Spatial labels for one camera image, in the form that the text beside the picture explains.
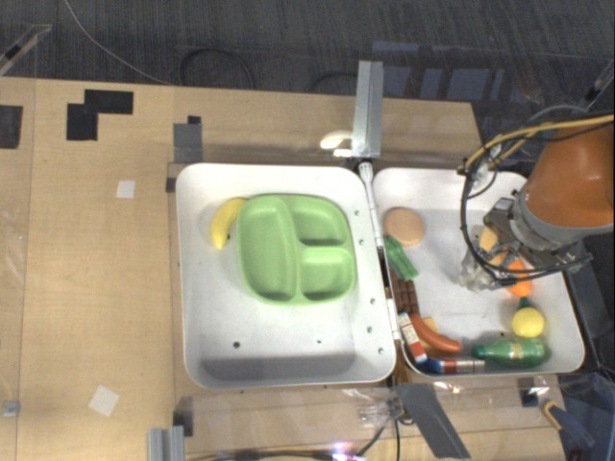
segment lemon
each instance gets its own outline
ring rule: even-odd
[[[535,338],[545,328],[545,318],[533,307],[523,307],[512,318],[512,331],[522,338]]]

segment wooden surface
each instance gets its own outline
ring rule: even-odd
[[[26,84],[7,81],[15,90]],[[0,104],[7,104],[5,83],[0,85]],[[97,142],[68,142],[66,104],[82,103],[88,87],[134,91],[134,114],[100,115]],[[35,88],[21,351],[18,340],[8,342],[12,359],[21,358],[16,459],[145,459],[147,429],[169,427],[176,402],[189,395],[201,395],[205,405],[223,405],[216,411],[225,416],[226,428],[215,442],[205,443],[243,447],[253,435],[280,445],[303,445],[308,430],[310,442],[318,432],[326,432],[328,424],[319,423],[323,417],[316,412],[327,415],[331,405],[320,402],[312,409],[307,395],[298,410],[303,423],[288,428],[288,435],[276,429],[283,417],[273,408],[269,413],[262,413],[267,411],[262,408],[259,423],[247,424],[251,432],[241,433],[236,429],[254,417],[247,415],[240,393],[204,392],[181,377],[185,371],[177,340],[174,345],[177,313],[172,312],[171,301],[178,283],[172,278],[176,269],[171,271],[169,200],[164,188],[173,156],[172,125],[185,123],[188,115],[202,117],[207,160],[331,162],[319,151],[319,140],[325,133],[352,127],[354,100],[57,81],[37,81]],[[471,108],[465,104],[387,100],[383,137],[383,150],[390,158],[411,165],[455,167],[478,145]],[[24,149],[0,155],[4,178],[10,165],[18,165],[16,156],[29,154]],[[131,200],[115,196],[123,180],[135,181]],[[3,185],[3,203],[7,189]],[[29,185],[22,183],[18,189]],[[2,354],[4,334],[1,343],[4,374],[8,360]],[[88,408],[99,385],[119,395],[109,417]],[[260,399],[269,404],[272,398],[291,393],[262,394]],[[472,416],[471,405],[448,405],[476,459],[561,458],[556,432],[536,409],[523,412],[516,399],[502,401],[502,416],[488,407]],[[345,408],[348,418],[356,417],[355,408]],[[523,415],[531,415],[531,422]],[[532,428],[522,428],[523,424]],[[14,424],[2,419],[0,441],[10,444],[14,431]],[[369,430],[356,432],[352,441],[362,443],[370,436]],[[416,427],[403,434],[402,459],[432,459]],[[392,458],[395,442],[390,436],[388,432],[373,447],[370,461]],[[193,452],[200,448],[194,439],[186,444]],[[202,451],[211,447],[202,446]],[[5,458],[12,459],[11,449],[4,457],[0,451],[0,459]]]

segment sausage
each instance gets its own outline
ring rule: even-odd
[[[436,350],[444,353],[461,352],[461,344],[459,342],[442,336],[430,329],[418,314],[410,314],[410,322],[414,326],[419,338],[430,344]]]

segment dark floor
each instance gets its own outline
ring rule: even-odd
[[[69,0],[85,28],[160,81],[353,94],[360,59],[385,65],[388,96],[472,101],[483,135],[576,103],[613,58],[615,0]],[[0,0],[0,50],[51,24],[37,66],[16,75],[151,83],[95,47],[62,0]],[[589,241],[610,305],[612,235]],[[611,349],[612,345],[602,345]]]

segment white wire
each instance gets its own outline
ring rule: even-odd
[[[142,75],[143,77],[157,82],[158,84],[164,84],[164,85],[173,85],[169,82],[163,81],[161,79],[157,79],[156,77],[154,77],[153,75],[150,75],[149,73],[144,72],[143,70],[139,70],[138,68],[136,68],[134,65],[128,63],[127,61],[125,61],[124,59],[122,59],[121,57],[118,57],[115,53],[113,53],[112,50],[110,50],[109,48],[107,48],[106,46],[102,45],[99,41],[97,41],[94,37],[92,37],[92,35],[87,31],[87,29],[84,27],[84,25],[81,23],[81,20],[79,20],[79,17],[77,16],[77,14],[75,13],[75,11],[73,11],[72,6],[70,5],[70,2],[68,2],[68,0],[63,0],[64,4],[66,5],[66,8],[68,9],[68,11],[70,12],[70,15],[73,17],[73,19],[75,20],[75,22],[77,23],[77,26],[79,26],[79,29],[81,29],[81,31],[84,33],[84,35],[86,35],[86,37],[98,48],[100,48],[101,50],[103,50],[105,53],[107,53],[108,55],[110,55],[111,57],[115,58],[116,60],[118,60],[120,63],[123,63],[124,65],[128,66],[130,69],[134,70],[136,73],[138,73],[139,75]]]

